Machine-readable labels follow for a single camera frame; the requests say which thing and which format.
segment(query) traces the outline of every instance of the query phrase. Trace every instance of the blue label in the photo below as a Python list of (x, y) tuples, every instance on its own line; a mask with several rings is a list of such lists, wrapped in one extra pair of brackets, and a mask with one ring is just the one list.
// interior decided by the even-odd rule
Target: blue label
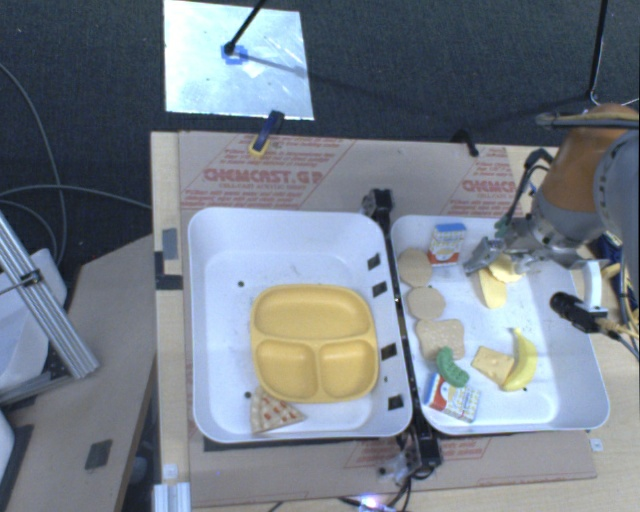
[(224, 61), (230, 65), (242, 64), (249, 60), (249, 53), (247, 52), (247, 49), (239, 44), (236, 45), (232, 55), (224, 53), (224, 45), (220, 47), (220, 53), (222, 54)]

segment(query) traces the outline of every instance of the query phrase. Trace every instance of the toy bread slice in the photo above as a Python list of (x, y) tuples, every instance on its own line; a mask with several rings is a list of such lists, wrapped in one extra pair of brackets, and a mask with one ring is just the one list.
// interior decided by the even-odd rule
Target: toy bread slice
[(258, 387), (251, 397), (251, 431), (254, 434), (293, 425), (306, 419), (291, 404), (278, 400)]
[(489, 309), (497, 309), (507, 302), (507, 285), (498, 281), (489, 270), (481, 268), (478, 270), (480, 287), (484, 301)]
[(451, 347), (453, 359), (464, 357), (464, 326), (460, 320), (420, 320), (416, 335), (425, 359), (434, 360), (444, 347)]
[(424, 286), (431, 279), (431, 262), (419, 249), (407, 249), (398, 258), (400, 279), (410, 286)]

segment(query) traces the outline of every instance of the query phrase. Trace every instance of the small carton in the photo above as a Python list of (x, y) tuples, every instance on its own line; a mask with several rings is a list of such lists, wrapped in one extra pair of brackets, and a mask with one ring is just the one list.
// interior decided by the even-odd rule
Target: small carton
[(466, 228), (461, 222), (436, 225), (427, 257), (432, 265), (454, 265), (460, 257)]
[(478, 409), (480, 391), (468, 386), (453, 387), (439, 373), (431, 377), (428, 389), (425, 402), (429, 407), (467, 423), (473, 422)]

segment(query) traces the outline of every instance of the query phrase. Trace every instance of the white tray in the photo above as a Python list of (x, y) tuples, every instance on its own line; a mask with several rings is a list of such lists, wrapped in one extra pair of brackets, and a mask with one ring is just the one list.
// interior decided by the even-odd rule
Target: white tray
[[(405, 249), (427, 250), (436, 224), (462, 222), (466, 237), (460, 254), (464, 262), (483, 236), (494, 233), (495, 220), (406, 216), (392, 228), (396, 257)], [(459, 366), (471, 376), (468, 386), (480, 390), (476, 420), (467, 424), (424, 405), (429, 377), (436, 369), (420, 352), (417, 320), (405, 310), (411, 357), (422, 412), (436, 429), (450, 435), (496, 434), (538, 430), (592, 429), (609, 415), (609, 400), (589, 336), (561, 319), (549, 306), (558, 291), (576, 295), (569, 271), (553, 262), (508, 285), (505, 306), (490, 310), (481, 299), (477, 276), (467, 277), (462, 265), (435, 267), (429, 282), (442, 293), (447, 306), (440, 319), (457, 318), (465, 328), (466, 355)], [(404, 299), (411, 288), (401, 283)], [(478, 346), (514, 353), (511, 329), (520, 327), (538, 349), (538, 368), (526, 391), (503, 392), (471, 367)]]
[[(408, 426), (411, 396), (384, 237), (355, 213), (209, 208), (188, 229), (193, 336), (193, 411), (207, 437), (223, 443), (390, 437)], [(377, 258), (379, 263), (369, 269)], [(294, 404), (307, 419), (253, 434), (250, 400), (258, 385), (249, 338), (253, 300), (282, 284), (333, 284), (369, 304), (382, 359), (365, 397), (334, 404)], [(387, 291), (373, 296), (373, 287)], [(397, 407), (400, 397), (403, 406)]]

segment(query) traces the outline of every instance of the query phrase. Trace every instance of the banana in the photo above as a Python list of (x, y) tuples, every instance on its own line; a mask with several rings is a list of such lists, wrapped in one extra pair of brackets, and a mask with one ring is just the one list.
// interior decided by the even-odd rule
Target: banana
[(519, 328), (516, 327), (513, 333), (518, 342), (518, 362), (502, 384), (504, 391), (517, 391), (524, 388), (533, 379), (538, 365), (536, 346), (522, 335)]

